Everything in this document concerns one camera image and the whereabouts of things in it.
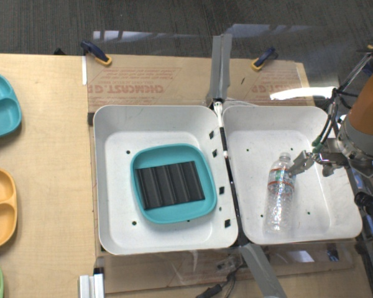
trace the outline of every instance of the clear plastic bottle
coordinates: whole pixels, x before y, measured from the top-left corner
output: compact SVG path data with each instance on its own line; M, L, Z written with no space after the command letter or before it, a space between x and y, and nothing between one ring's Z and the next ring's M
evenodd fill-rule
M291 227L295 176L287 170L292 166L287 152L280 154L269 171L267 198L265 205L265 231L282 232Z

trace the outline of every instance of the wooden table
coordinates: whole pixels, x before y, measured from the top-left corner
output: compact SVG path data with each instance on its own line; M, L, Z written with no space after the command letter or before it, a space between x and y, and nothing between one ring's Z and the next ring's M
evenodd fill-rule
M0 54L0 74L11 83L22 109L21 127L0 138L0 168L14 178L18 201L16 232L0 247L4 296L78 297L78 277L91 275L96 259L81 57ZM284 276L280 283L294 298L371 297L361 258L351 259L353 268ZM110 297L195 297L206 288ZM231 295L261 296L254 280L237 282Z

